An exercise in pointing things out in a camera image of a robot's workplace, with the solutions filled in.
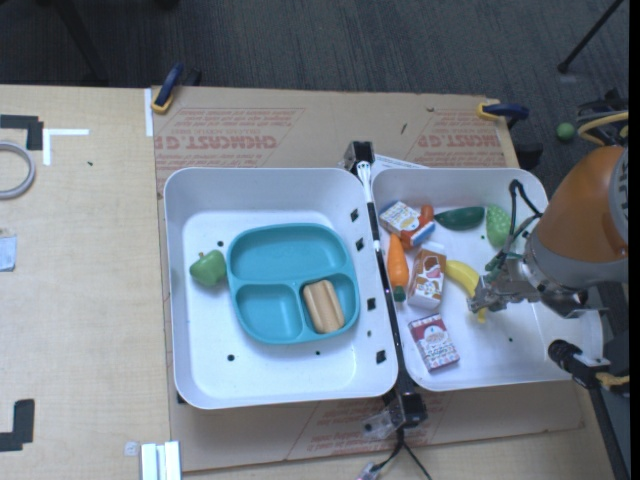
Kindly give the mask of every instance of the green lime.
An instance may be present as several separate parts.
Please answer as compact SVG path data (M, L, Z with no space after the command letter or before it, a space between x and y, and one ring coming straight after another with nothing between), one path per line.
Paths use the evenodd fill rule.
M564 142L573 139L575 134L576 129L571 123L560 123L556 128L556 137Z

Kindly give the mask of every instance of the blue clamp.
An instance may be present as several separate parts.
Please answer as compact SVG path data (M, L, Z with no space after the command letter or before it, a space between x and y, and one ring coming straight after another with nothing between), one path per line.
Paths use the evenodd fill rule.
M480 103L476 108L476 115L487 121L497 121L500 116L507 117L509 118L507 126L511 129L518 121L529 117L529 109L514 103L496 103L494 105Z
M173 101L173 88L178 83L178 79L184 70L184 64L182 62L176 62L167 78L165 79L162 87L158 91L158 94L151 102L151 108L157 114L165 114L169 110L169 106Z

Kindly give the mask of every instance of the banana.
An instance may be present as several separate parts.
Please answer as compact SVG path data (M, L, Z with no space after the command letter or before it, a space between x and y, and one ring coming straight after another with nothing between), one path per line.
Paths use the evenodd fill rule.
M460 284L464 291L467 293L467 297L473 297L476 293L476 286L480 280L480 274L476 272L472 267L462 261L447 259L444 267L444 273L447 277ZM478 322L486 322L487 308L482 308L478 311Z

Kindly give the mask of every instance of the blue divided plate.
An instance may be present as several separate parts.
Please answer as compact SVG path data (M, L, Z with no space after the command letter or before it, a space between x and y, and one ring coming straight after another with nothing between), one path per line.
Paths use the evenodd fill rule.
M343 333L358 318L355 270L342 239L320 224L282 224L250 229L227 250L227 278L244 330L258 341L292 344ZM326 279L342 306L345 324L316 332L302 289Z

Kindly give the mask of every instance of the white tray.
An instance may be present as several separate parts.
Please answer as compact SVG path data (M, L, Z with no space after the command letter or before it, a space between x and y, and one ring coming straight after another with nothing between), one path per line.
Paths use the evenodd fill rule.
M520 169L387 169L373 180L373 197L378 212L401 200L416 209L431 204L436 213L465 206L491 203L511 211L508 186L519 180L538 210L547 206L540 181ZM517 222L531 215L518 196ZM429 240L445 247L447 259L460 260L484 273L484 266L496 254L486 238L484 223L468 231L450 231L437 226ZM381 230L383 248L389 235ZM522 252L523 239L514 252ZM414 254L409 254L412 265ZM407 303L396 304L407 370L420 386L431 391L540 382L570 378L549 359L547 348L556 339L580 347L589 357L601 357L602 325L597 312L577 319L564 319L541 303L509 304L506 310L487 313L486 323L467 309L466 295L453 281L445 279L442 303L438 307L460 354L460 361L429 372L409 332L409 322L429 311Z
M167 180L164 196L175 383L190 405L220 409L368 398L392 389L398 362L364 192L355 176L337 168L188 168ZM292 222L322 224L342 238L359 281L360 316L339 336L265 344L240 326L226 282L203 288L189 266L199 252L226 253L245 230Z
M544 188L520 169L390 168L376 172L373 196L378 212L397 200L415 208L429 203L437 212L490 203L510 210L508 185L514 178L543 210ZM528 211L518 198L518 222ZM354 175L339 168L183 169L167 180L165 214L175 383L190 405L220 409L368 398L393 388L398 362L364 190ZM225 253L245 230L292 222L322 224L342 238L358 279L360 316L336 337L265 344L240 326L226 282L202 288L188 269L199 252L217 247ZM380 232L386 248L388 235ZM496 251L482 235L483 225L463 232L438 226L430 239L445 247L447 258L483 272ZM518 252L522 245L520 239ZM406 303L396 306L407 370L431 391L568 379L547 355L555 339L573 343L591 357L602 354L602 327L595 312L563 319L542 304L523 302L489 313L481 324L468 311L462 289L450 280L445 281L439 311L460 361L428 372L408 328L426 312Z

